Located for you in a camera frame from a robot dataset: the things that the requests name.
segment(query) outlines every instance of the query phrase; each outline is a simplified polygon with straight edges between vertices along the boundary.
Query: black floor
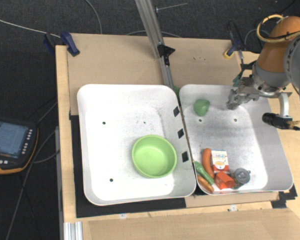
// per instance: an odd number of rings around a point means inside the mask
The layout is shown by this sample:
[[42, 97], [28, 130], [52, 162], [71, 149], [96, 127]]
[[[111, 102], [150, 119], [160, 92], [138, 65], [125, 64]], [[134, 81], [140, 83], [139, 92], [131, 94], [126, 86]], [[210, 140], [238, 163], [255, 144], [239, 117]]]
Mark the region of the black floor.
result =
[[[104, 34], [124, 35], [143, 29], [134, 0], [89, 0]], [[153, 0], [161, 30], [187, 38], [229, 39], [232, 20], [244, 37], [273, 13], [300, 16], [300, 0]], [[59, 35], [100, 32], [84, 0], [0, 0], [0, 19]], [[0, 116], [37, 122], [56, 102], [55, 58], [43, 45], [44, 34], [0, 22]], [[251, 34], [247, 46], [261, 50]], [[39, 146], [58, 125], [55, 107], [39, 126]], [[52, 137], [38, 159], [56, 150]], [[22, 173], [0, 175], [0, 240], [6, 238], [22, 189]], [[10, 240], [59, 239], [56, 160], [34, 164], [10, 232]]]

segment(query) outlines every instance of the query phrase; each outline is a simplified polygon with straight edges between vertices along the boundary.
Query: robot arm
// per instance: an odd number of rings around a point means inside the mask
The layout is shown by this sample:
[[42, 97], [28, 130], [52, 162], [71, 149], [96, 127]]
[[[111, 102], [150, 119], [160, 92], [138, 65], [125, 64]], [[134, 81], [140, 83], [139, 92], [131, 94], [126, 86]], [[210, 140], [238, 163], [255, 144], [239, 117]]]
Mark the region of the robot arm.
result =
[[[279, 18], [279, 21], [269, 37], [263, 37], [261, 26], [272, 18]], [[265, 44], [252, 66], [250, 77], [242, 77], [238, 88], [230, 91], [227, 102], [230, 110], [250, 100], [256, 101], [259, 97], [279, 98], [283, 94], [280, 91], [289, 83], [299, 89], [300, 95], [300, 17], [269, 16], [259, 24], [257, 36]]]

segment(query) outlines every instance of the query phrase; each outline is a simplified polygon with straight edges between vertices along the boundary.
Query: sausage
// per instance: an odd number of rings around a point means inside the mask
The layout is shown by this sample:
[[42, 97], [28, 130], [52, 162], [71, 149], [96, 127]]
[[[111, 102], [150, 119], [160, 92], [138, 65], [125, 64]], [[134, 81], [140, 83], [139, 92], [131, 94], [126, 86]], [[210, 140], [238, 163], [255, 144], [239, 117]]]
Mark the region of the sausage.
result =
[[205, 178], [210, 185], [214, 183], [214, 179], [210, 177], [210, 175], [206, 172], [201, 163], [194, 161], [194, 167], [198, 174], [200, 174], [203, 178]]
[[215, 173], [214, 170], [211, 167], [210, 164], [210, 158], [211, 158], [211, 149], [206, 148], [203, 153], [202, 153], [202, 165], [205, 171], [209, 174], [209, 176], [214, 179], [215, 178]]
[[211, 186], [211, 185], [209, 184], [209, 182], [206, 181], [203, 177], [201, 177], [200, 175], [197, 175], [196, 178], [197, 178], [199, 184], [200, 184], [202, 187], [204, 187], [209, 193], [213, 193], [213, 192], [215, 191], [214, 187]]

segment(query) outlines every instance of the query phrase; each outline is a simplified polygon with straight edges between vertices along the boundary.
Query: green bowl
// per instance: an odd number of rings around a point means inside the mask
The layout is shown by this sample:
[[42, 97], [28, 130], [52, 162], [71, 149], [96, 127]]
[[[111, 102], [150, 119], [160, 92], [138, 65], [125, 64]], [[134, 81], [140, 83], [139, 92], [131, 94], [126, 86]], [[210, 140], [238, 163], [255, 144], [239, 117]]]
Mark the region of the green bowl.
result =
[[165, 138], [146, 135], [134, 143], [132, 161], [141, 175], [148, 178], [162, 178], [176, 168], [177, 153]]

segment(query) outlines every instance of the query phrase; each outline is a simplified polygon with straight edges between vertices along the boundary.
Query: cucumber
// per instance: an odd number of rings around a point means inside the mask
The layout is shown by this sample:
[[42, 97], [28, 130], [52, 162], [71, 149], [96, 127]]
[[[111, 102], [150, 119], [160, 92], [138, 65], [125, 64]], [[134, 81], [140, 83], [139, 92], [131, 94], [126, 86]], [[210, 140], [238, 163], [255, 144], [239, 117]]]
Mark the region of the cucumber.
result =
[[203, 178], [205, 178], [205, 180], [207, 182], [209, 182], [210, 185], [212, 185], [215, 181], [213, 178], [210, 177], [210, 175], [206, 172], [206, 170], [204, 169], [204, 167], [202, 166], [201, 163], [194, 161], [194, 167], [195, 170], [198, 174], [200, 174]]

